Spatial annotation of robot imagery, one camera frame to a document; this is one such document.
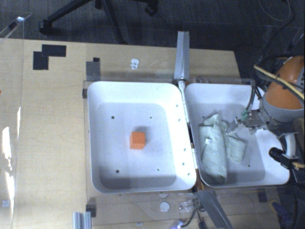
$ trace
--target orange block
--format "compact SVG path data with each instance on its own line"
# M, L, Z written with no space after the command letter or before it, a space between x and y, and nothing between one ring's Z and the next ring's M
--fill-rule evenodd
M145 132L132 132L130 135L130 148L143 149L145 146Z

